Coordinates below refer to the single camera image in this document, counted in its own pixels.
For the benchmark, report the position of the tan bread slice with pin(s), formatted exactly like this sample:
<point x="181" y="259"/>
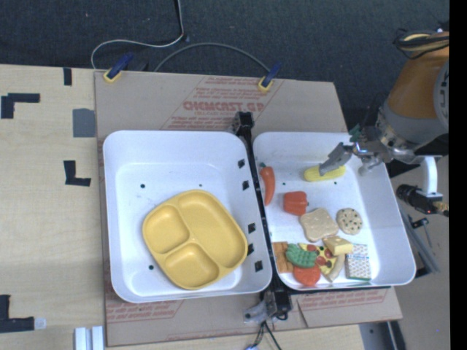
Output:
<point x="319" y="225"/>

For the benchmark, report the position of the yellow corn cob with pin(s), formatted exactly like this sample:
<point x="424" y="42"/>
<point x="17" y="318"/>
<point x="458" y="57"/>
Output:
<point x="313" y="174"/>

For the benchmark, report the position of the orange carrot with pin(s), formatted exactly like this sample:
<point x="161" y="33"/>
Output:
<point x="269" y="184"/>

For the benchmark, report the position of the chocolate chip biscuit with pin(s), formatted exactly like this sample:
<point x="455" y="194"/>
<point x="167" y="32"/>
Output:
<point x="349" y="221"/>

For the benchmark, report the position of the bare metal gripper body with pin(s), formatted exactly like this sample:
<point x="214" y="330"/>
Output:
<point x="376" y="145"/>

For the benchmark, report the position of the small white patterned carton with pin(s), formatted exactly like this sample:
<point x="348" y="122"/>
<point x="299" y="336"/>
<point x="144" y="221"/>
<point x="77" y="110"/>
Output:
<point x="358" y="264"/>

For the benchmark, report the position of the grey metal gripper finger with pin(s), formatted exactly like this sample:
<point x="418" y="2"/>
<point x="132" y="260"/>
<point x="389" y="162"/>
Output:
<point x="336" y="159"/>
<point x="367" y="164"/>

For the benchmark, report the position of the pizza slice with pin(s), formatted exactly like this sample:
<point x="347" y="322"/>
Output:
<point x="330" y="264"/>

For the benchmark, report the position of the yellow divided plate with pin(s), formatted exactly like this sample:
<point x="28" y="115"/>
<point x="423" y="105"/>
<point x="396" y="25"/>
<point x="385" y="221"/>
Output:
<point x="204" y="224"/>

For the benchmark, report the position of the black cylinder on white bracket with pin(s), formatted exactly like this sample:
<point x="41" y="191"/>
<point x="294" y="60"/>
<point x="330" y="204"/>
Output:
<point x="419" y="197"/>

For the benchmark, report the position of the brown cardboard board red print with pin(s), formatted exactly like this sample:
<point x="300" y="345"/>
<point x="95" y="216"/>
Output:
<point x="204" y="97"/>

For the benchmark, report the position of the brown waffle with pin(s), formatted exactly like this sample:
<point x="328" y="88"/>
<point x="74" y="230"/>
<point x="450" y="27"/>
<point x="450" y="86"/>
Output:
<point x="280" y="257"/>

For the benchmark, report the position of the white plastic tray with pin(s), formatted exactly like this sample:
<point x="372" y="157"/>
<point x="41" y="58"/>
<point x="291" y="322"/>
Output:
<point x="383" y="224"/>
<point x="127" y="232"/>

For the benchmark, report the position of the green lettuce leaf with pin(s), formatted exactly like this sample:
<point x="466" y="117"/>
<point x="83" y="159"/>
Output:
<point x="300" y="256"/>

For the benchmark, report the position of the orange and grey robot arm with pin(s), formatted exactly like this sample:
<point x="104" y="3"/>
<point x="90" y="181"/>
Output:
<point x="414" y="86"/>

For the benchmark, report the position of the yellow cheese wedge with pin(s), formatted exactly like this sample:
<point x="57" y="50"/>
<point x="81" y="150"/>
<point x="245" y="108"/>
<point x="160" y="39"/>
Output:
<point x="337" y="245"/>

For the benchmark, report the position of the orange bell pepper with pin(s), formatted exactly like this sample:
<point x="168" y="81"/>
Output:
<point x="295" y="202"/>

